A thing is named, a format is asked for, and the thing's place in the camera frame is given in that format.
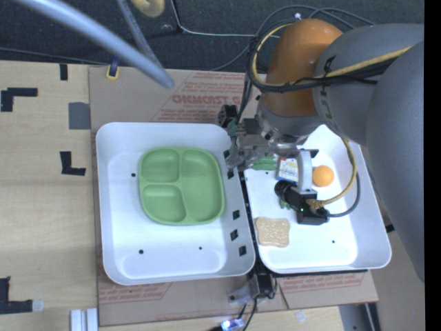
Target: cracker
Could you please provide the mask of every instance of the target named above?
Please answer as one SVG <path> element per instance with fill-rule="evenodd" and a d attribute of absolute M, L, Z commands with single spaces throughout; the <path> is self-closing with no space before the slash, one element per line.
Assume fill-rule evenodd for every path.
<path fill-rule="evenodd" d="M 289 245 L 289 221 L 285 218 L 258 217 L 255 221 L 257 240 L 261 245 L 285 248 Z"/>

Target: cardboard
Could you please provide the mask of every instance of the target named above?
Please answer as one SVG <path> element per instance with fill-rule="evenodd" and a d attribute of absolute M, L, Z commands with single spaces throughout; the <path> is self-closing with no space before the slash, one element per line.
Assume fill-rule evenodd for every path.
<path fill-rule="evenodd" d="M 231 304 L 228 292 L 244 285 L 247 276 L 136 286 L 117 285 L 106 276 L 101 258 L 94 140 L 98 129 L 113 121 L 217 123 L 223 104 L 240 104 L 244 75 L 168 70 L 175 87 L 166 90 L 136 69 L 120 68 L 116 81 L 106 79 L 106 70 L 106 67 L 89 67 L 100 326 L 237 315 L 243 305 Z M 243 113 L 244 117 L 254 117 L 257 95 L 258 91 L 255 90 Z M 274 299 L 261 301 L 257 312 L 377 300 L 369 271 L 284 277 L 278 278 Z M 249 303 L 246 312 L 251 309 L 252 303 Z"/>

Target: white tray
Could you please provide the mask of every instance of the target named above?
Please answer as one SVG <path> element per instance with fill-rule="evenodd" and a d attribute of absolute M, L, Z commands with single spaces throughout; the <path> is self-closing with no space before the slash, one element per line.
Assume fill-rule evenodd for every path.
<path fill-rule="evenodd" d="M 302 148 L 319 150 L 312 165 L 325 164 L 336 178 L 326 188 L 313 189 L 318 199 L 339 194 L 348 184 L 352 167 L 340 137 L 326 126 L 320 126 Z M 361 196 L 357 208 L 347 216 L 331 218 L 322 225 L 299 225 L 296 214 L 280 208 L 274 193 L 276 173 L 248 169 L 245 171 L 247 193 L 253 219 L 258 217 L 286 218 L 290 222 L 289 245 L 286 248 L 258 246 L 262 262 L 280 274 L 331 272 L 382 268 L 391 258 L 391 248 L 380 209 L 369 180 L 360 146 L 351 144 L 360 176 Z M 356 198 L 356 184 L 340 200 L 326 205 L 330 213 L 344 212 Z"/>
<path fill-rule="evenodd" d="M 96 135 L 104 269 L 122 285 L 231 277 L 255 262 L 240 179 L 231 179 L 223 153 L 231 141 L 212 124 L 108 123 Z M 224 183 L 225 209 L 203 225 L 153 222 L 143 211 L 137 174 L 149 149 L 190 146 L 210 151 Z"/>

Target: green plate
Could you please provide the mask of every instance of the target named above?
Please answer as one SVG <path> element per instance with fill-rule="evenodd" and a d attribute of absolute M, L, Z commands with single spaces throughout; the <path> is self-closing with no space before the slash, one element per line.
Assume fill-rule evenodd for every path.
<path fill-rule="evenodd" d="M 225 206 L 218 162 L 200 148 L 147 151 L 139 162 L 139 189 L 146 215 L 163 224 L 209 223 Z"/>

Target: wooden surface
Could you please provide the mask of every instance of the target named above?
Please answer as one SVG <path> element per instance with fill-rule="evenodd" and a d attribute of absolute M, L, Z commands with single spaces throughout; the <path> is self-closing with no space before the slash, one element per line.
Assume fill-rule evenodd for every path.
<path fill-rule="evenodd" d="M 69 330 L 69 312 L 97 307 L 92 160 L 89 130 L 70 130 L 68 104 L 89 103 L 88 67 L 0 61 L 0 90 L 38 88 L 0 112 L 0 278 L 9 299 L 41 299 L 44 310 L 0 315 L 0 330 Z M 61 174 L 60 151 L 85 176 Z M 205 331 L 223 318 L 100 328 L 108 331 Z M 247 330 L 343 331 L 338 307 L 262 312 Z"/>

